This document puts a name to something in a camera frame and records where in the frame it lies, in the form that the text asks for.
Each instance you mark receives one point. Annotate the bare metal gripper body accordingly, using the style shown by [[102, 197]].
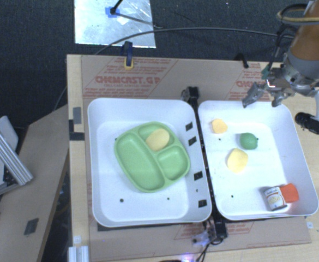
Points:
[[284, 79]]

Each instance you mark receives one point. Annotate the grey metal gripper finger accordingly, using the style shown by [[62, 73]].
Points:
[[251, 95], [277, 98]]

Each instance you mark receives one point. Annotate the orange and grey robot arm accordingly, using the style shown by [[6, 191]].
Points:
[[309, 42]]

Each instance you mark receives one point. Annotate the small yellow toy food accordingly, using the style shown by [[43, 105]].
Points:
[[219, 126]]

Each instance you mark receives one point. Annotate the green lime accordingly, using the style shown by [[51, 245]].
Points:
[[248, 140]]

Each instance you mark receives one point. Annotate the white plastic tray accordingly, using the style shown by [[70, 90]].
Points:
[[287, 151], [113, 201]]

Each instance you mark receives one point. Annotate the yellow lemon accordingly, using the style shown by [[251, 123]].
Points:
[[237, 160]]

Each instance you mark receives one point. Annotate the thin black rod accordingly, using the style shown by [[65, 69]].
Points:
[[203, 146]]

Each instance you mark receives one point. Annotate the orange cylinder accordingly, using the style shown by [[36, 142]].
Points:
[[290, 192]]

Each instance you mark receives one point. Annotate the small white can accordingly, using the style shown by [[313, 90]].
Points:
[[274, 198]]

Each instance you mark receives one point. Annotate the yellow oval toy food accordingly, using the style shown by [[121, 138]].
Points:
[[157, 139]]

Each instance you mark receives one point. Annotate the brown cardboard board red print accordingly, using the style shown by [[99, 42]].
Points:
[[148, 76]]

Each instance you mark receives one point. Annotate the green divided plate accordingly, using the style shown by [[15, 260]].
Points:
[[137, 160]]

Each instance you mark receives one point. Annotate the black cylinder on white bracket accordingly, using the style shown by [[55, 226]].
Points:
[[310, 121]]

